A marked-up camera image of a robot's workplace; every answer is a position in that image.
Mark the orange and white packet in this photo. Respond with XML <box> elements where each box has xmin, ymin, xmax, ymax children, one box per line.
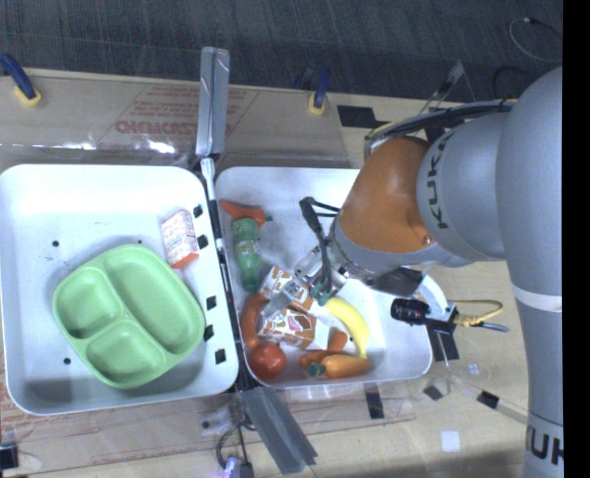
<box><xmin>159</xmin><ymin>209</ymin><xmax>201</xmax><ymax>270</ymax></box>

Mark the green bottle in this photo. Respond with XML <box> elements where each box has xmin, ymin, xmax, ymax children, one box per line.
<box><xmin>231</xmin><ymin>217</ymin><xmax>263</xmax><ymax>294</ymax></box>

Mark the white plastic tray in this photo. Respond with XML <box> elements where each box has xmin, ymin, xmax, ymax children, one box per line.
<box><xmin>0</xmin><ymin>162</ymin><xmax>240</xmax><ymax>416</ymax></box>
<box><xmin>213</xmin><ymin>165</ymin><xmax>434</xmax><ymax>390</ymax></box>

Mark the brown cardboard board red print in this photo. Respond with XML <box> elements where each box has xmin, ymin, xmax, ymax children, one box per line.
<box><xmin>0</xmin><ymin>67</ymin><xmax>417</xmax><ymax>473</ymax></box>

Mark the red tomato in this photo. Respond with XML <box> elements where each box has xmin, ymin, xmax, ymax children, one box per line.
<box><xmin>247</xmin><ymin>342</ymin><xmax>289</xmax><ymax>381</ymax></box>

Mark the orange sausage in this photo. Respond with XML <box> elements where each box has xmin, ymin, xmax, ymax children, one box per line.
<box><xmin>298</xmin><ymin>330</ymin><xmax>350</xmax><ymax>369</ymax></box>
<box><xmin>239</xmin><ymin>292</ymin><xmax>270</xmax><ymax>351</ymax></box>

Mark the thin black and white rod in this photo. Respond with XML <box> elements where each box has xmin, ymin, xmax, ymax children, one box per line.
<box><xmin>199</xmin><ymin>156</ymin><xmax>249</xmax><ymax>392</ymax></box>

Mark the orange carrot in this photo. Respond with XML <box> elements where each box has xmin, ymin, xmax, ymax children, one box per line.
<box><xmin>218</xmin><ymin>198</ymin><xmax>274</xmax><ymax>229</ymax></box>
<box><xmin>307</xmin><ymin>354</ymin><xmax>374</xmax><ymax>380</ymax></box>

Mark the orange and white carton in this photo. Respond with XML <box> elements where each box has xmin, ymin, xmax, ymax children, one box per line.
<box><xmin>256</xmin><ymin>265</ymin><xmax>326</xmax><ymax>351</ymax></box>

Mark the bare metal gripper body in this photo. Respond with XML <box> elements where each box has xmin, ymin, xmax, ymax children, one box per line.
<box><xmin>293</xmin><ymin>245</ymin><xmax>357</xmax><ymax>304</ymax></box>

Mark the yellow banana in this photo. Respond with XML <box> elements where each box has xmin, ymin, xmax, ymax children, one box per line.
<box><xmin>323</xmin><ymin>296</ymin><xmax>372</xmax><ymax>360</ymax></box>

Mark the green divided plate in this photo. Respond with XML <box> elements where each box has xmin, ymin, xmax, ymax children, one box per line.
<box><xmin>51</xmin><ymin>244</ymin><xmax>207</xmax><ymax>391</ymax></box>

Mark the black cylinder on white bracket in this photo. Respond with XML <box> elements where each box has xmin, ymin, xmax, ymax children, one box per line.
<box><xmin>390</xmin><ymin>273</ymin><xmax>459</xmax><ymax>338</ymax></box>

